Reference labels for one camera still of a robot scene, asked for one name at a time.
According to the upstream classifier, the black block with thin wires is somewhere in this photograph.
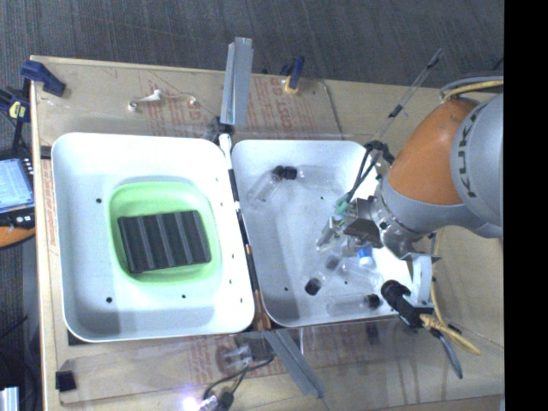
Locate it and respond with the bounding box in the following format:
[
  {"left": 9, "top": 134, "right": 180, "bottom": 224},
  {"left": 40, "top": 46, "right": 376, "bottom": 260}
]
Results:
[{"left": 245, "top": 336, "right": 276, "bottom": 361}]

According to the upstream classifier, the black ribbed rectangular block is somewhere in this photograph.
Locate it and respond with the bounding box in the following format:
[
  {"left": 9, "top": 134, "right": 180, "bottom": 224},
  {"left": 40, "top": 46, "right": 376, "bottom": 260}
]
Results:
[{"left": 116, "top": 209, "right": 213, "bottom": 275}]

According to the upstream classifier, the white plastic tray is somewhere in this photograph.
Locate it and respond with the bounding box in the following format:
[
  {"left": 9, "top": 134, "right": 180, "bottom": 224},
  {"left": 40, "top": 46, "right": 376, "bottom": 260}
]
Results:
[
  {"left": 229, "top": 139, "right": 413, "bottom": 330},
  {"left": 51, "top": 132, "right": 257, "bottom": 343}
]

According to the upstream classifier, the clear plastic bottle, black cap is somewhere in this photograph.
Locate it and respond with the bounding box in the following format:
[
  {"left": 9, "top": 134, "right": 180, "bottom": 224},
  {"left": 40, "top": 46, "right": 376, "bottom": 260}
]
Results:
[
  {"left": 326, "top": 293, "right": 383, "bottom": 318},
  {"left": 247, "top": 164, "right": 299, "bottom": 210},
  {"left": 304, "top": 254, "right": 344, "bottom": 297}
]

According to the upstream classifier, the green plate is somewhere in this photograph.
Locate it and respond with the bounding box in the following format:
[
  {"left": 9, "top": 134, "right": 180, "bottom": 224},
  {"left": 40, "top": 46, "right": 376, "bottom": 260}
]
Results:
[{"left": 108, "top": 181, "right": 222, "bottom": 286}]

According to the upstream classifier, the clear plastic bottle, blue cap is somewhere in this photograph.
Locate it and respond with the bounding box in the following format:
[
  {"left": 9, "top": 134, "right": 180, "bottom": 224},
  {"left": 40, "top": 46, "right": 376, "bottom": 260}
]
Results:
[{"left": 341, "top": 248, "right": 384, "bottom": 291}]

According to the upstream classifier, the black cylinder on white bracket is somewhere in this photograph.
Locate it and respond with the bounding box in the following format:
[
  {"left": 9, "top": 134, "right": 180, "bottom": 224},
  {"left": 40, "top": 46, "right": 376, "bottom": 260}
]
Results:
[{"left": 379, "top": 251, "right": 442, "bottom": 329}]

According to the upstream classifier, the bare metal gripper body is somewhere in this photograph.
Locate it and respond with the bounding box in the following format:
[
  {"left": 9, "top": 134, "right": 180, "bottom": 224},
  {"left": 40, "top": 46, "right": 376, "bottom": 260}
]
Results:
[{"left": 337, "top": 196, "right": 425, "bottom": 260}]

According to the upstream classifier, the brown cardboard board, red print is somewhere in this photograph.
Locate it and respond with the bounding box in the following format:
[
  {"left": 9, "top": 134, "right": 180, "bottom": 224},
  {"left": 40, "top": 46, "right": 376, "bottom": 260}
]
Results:
[{"left": 34, "top": 57, "right": 505, "bottom": 406}]

